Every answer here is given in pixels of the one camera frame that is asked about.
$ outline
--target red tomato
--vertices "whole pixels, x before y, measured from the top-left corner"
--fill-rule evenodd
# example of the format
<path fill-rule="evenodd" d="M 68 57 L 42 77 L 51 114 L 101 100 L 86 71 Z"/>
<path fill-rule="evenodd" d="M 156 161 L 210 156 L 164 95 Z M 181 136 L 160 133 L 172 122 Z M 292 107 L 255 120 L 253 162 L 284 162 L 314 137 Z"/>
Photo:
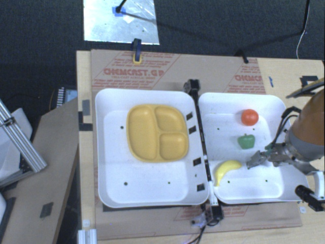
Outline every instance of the red tomato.
<path fill-rule="evenodd" d="M 252 109 L 246 109 L 242 113 L 242 123 L 247 126 L 253 126 L 258 121 L 258 113 Z"/>

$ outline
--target gray carpet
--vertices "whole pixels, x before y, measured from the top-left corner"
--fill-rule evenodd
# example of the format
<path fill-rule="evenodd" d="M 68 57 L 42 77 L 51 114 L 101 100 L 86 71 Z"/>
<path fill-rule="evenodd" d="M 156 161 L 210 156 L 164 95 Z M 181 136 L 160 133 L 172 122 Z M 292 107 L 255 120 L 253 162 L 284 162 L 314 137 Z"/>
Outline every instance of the gray carpet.
<path fill-rule="evenodd" d="M 296 58 L 306 0 L 154 2 L 160 45 L 143 50 Z M 324 59 L 324 9 L 325 0 L 311 0 L 300 58 Z M 0 98 L 32 122 L 49 110 L 55 88 L 76 84 L 77 50 L 129 49 L 83 40 L 83 0 L 0 0 L 0 12 Z"/>

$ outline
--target yellow clip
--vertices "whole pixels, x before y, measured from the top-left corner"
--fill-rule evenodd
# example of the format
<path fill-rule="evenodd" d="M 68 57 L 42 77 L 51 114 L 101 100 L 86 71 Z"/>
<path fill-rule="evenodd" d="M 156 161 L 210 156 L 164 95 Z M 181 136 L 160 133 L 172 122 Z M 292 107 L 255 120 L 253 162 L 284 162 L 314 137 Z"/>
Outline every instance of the yellow clip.
<path fill-rule="evenodd" d="M 134 53 L 133 54 L 133 63 L 136 64 L 136 65 L 139 65 L 139 64 L 141 64 L 141 62 L 142 62 L 142 55 L 140 54 L 139 61 L 137 62 L 136 61 L 136 54 Z"/>

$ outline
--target yellow banana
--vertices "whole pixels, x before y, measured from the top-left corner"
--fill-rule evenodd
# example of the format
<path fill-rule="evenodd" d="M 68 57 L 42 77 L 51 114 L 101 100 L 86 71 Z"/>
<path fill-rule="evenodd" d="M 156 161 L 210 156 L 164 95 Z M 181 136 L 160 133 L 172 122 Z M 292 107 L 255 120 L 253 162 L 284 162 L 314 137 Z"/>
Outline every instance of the yellow banana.
<path fill-rule="evenodd" d="M 228 160 L 222 163 L 214 173 L 216 184 L 219 186 L 221 179 L 230 170 L 236 170 L 242 167 L 242 164 L 236 160 Z"/>

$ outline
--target yellow divided plate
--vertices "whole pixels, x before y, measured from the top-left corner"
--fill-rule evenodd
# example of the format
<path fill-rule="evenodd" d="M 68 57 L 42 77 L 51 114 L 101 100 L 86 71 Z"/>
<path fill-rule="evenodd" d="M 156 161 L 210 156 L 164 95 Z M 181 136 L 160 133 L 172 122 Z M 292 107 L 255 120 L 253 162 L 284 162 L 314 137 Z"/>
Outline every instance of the yellow divided plate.
<path fill-rule="evenodd" d="M 144 162 L 169 162 L 188 151 L 183 115 L 166 105 L 138 105 L 127 114 L 127 142 L 131 153 Z"/>

